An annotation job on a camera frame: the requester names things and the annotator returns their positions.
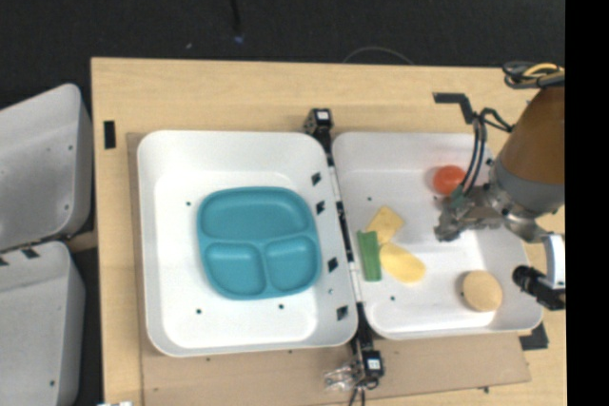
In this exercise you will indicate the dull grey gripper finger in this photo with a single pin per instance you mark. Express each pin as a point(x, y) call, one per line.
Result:
point(451, 209)
point(445, 230)

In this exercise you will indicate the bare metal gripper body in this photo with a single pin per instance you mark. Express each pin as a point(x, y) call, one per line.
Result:
point(490, 216)

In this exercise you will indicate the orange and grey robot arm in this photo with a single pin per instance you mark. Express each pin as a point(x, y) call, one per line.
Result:
point(535, 142)

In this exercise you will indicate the orange ball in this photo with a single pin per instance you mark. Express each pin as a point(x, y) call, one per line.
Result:
point(447, 178)

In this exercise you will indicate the yellow oval slice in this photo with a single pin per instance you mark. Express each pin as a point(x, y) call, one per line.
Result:
point(402, 264)

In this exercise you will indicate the yellow cheese slice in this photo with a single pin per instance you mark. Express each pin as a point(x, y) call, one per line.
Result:
point(385, 223)

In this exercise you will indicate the white plastic tray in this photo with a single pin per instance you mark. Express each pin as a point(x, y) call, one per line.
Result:
point(181, 328)
point(438, 299)

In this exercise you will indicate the tan round biscuit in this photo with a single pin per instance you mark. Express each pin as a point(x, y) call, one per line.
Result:
point(481, 291)

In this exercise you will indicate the green stick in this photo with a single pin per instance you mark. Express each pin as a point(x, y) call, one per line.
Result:
point(369, 257)

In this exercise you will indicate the thin black and white rod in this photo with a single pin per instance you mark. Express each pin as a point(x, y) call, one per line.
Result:
point(346, 235)

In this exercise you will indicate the blue divided plate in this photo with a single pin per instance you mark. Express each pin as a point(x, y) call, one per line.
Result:
point(254, 223)

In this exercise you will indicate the black cylinder on white bracket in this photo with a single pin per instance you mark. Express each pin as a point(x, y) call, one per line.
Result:
point(540, 283)

